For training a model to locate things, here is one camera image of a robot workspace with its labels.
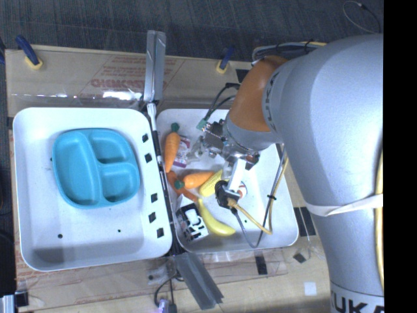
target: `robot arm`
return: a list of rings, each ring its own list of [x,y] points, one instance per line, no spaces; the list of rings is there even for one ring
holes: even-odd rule
[[[260,151],[284,144],[309,205],[342,206],[375,195],[382,153],[382,51],[382,35],[365,35],[290,61],[259,61],[226,120],[207,127],[210,137],[221,141],[217,153],[239,176],[256,164]],[[225,188],[233,194],[231,181],[239,180],[232,176]],[[374,210],[312,217],[328,262],[332,312],[352,307],[384,312]]]

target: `white strap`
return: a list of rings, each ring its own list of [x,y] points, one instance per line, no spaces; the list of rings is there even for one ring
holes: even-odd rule
[[[332,216],[340,213],[346,213],[356,210],[363,210],[384,206],[384,194],[373,195],[362,200],[354,201],[344,206],[319,206],[306,202],[307,209],[310,213],[317,216]]]

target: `gray carpet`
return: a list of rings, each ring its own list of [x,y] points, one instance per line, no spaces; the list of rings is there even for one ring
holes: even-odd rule
[[[0,0],[0,36],[18,48],[22,34],[34,44],[144,52],[150,29],[167,35],[167,54],[219,58],[235,45],[233,60],[250,61],[259,45],[331,42],[366,34],[344,15],[350,0]],[[356,23],[384,29],[384,0],[348,4]],[[14,269],[5,70],[0,65],[0,296],[13,292]]]

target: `blue clamp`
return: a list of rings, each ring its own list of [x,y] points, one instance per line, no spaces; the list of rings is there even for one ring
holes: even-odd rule
[[[218,62],[217,66],[216,66],[216,71],[224,74],[224,72],[226,72],[227,69],[227,64],[231,58],[231,56],[233,55],[233,52],[235,51],[235,47],[232,45],[227,49],[227,52],[224,56],[224,58]]]
[[[5,64],[6,63],[6,61],[5,61],[5,56],[6,56],[6,46],[5,46],[5,43],[3,43],[3,41],[1,40],[1,37],[0,37],[0,64]]]
[[[32,48],[32,45],[27,41],[22,35],[16,37],[16,43],[18,46],[25,52],[25,61],[29,67],[33,70],[38,70],[43,65],[43,62],[36,56],[35,51]]]

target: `white tray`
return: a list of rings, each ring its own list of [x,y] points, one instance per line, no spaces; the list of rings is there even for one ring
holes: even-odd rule
[[[52,170],[52,145],[62,132],[77,128],[114,129],[131,143],[141,176],[131,200],[97,209],[64,201]],[[144,115],[129,109],[28,108],[14,118],[13,133],[20,244],[30,267],[55,271],[128,262],[157,258],[170,249],[164,191]]]
[[[160,134],[162,150],[165,138],[171,132],[171,123],[174,122],[180,125],[179,134],[189,138],[191,145],[193,145],[202,134],[201,131],[196,129],[196,126],[205,114],[206,110],[202,109],[168,109],[161,112],[157,117],[156,124]],[[217,110],[211,116],[210,122],[224,119],[226,114],[227,110]],[[243,181],[248,188],[248,195],[239,204],[260,223],[264,219],[265,208],[268,203],[267,195],[270,194],[279,163],[280,158],[276,146],[272,145],[261,152],[259,162],[250,171],[245,171],[243,177]],[[223,164],[224,159],[220,156],[213,159],[205,154],[199,162],[191,162],[186,168],[173,166],[172,170],[177,173],[178,177],[182,177],[192,170],[218,171],[223,167]],[[193,189],[192,192],[198,194],[197,189]],[[177,195],[171,187],[169,187],[169,195],[171,200],[177,199]],[[290,246],[298,238],[298,225],[285,178],[281,180],[276,198],[272,212],[273,234],[263,234],[258,248]],[[204,198],[203,201],[214,218],[234,227],[237,232],[230,237],[219,237],[212,234],[189,243],[181,233],[178,223],[175,222],[177,237],[184,249],[197,253],[250,250],[251,247],[246,242],[236,217],[228,209],[220,207],[214,195]],[[249,238],[253,243],[256,243],[260,230],[244,215],[240,214],[240,217],[247,229]]]

